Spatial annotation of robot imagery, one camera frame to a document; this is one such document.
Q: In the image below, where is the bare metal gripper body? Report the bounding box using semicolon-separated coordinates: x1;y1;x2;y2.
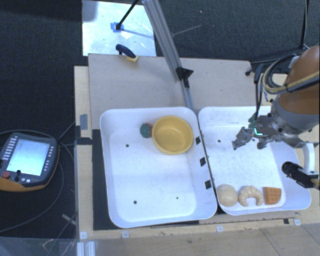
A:
249;113;311;149

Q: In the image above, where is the white plastic tray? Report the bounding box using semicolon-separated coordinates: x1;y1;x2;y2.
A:
197;106;312;217
99;106;218;229

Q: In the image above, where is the beige croissant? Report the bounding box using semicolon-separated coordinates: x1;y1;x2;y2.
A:
237;184;265;208

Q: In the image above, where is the orange waffle piece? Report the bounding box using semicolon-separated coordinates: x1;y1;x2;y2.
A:
262;186;283;206

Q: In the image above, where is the beige bread roll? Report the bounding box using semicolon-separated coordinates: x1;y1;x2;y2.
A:
216;183;239;208

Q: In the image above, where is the yellow bowl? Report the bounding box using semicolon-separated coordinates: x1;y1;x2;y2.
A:
151;115;195;156

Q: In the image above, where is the green and red round toy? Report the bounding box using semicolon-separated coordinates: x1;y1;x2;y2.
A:
139;122;154;139

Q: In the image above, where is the brown cardboard board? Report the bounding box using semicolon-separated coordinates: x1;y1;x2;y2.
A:
87;53;297;225

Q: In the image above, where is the black cylinder on white bracket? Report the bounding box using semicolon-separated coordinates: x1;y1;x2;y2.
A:
281;142;320;190

